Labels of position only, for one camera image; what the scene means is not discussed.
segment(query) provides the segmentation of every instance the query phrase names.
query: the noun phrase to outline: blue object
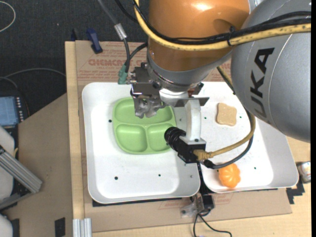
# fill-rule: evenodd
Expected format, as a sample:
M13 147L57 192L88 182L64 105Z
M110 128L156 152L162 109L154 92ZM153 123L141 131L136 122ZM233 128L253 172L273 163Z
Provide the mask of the blue object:
M85 33L87 34L88 40L90 40L92 42L91 47L92 47L93 51L96 54L97 53L102 53L103 49L100 46L99 39L98 39L96 31L93 28L88 28Z

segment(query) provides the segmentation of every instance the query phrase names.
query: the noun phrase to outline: green plate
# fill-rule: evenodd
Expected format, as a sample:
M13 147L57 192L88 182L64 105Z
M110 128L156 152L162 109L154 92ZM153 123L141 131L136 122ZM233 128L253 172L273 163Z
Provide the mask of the green plate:
M131 97L118 100L113 109L113 127L117 144L131 154L157 154L170 149L164 133L176 126L170 106L159 109L157 115L147 118L135 116Z

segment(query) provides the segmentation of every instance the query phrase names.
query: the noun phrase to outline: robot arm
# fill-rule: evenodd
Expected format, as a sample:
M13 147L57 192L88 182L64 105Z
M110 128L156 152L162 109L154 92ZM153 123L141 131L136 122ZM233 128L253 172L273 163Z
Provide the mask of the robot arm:
M206 37L233 35L232 30L273 18L310 18L311 0L150 0L148 24L139 0L135 5L149 36L147 62L133 73L131 95L137 116L151 117L165 105L186 105L188 91L231 58L234 90L245 108L285 135L310 142L311 29L292 25L286 34L251 36L256 41L235 44L212 43ZM206 101L195 102L202 106ZM197 106L190 110L192 106L186 106L187 116L195 117L188 119L188 143L200 140L191 136L200 129Z

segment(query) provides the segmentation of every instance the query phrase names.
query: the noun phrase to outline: blue screen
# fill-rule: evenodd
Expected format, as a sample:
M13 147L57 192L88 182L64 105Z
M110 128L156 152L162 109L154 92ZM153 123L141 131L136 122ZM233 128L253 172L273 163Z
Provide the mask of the blue screen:
M12 126L19 122L14 97L0 97L0 125Z

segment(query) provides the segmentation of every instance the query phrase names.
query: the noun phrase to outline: black floor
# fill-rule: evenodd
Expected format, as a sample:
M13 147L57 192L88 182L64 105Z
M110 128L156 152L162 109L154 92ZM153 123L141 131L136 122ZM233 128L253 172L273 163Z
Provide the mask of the black floor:
M0 32L0 77L32 68L47 68L65 73L64 42L71 40L72 30L86 39L87 28L94 28L100 40L119 41L112 23L96 0L0 0L0 31L13 18L15 22ZM114 0L104 0L119 19L128 41L143 42L147 36L129 20ZM132 0L120 0L133 14ZM141 0L146 5L148 0ZM30 114L37 112L66 92L65 77L47 70L29 71L9 77L22 92ZM0 79L0 92L14 89L8 80Z

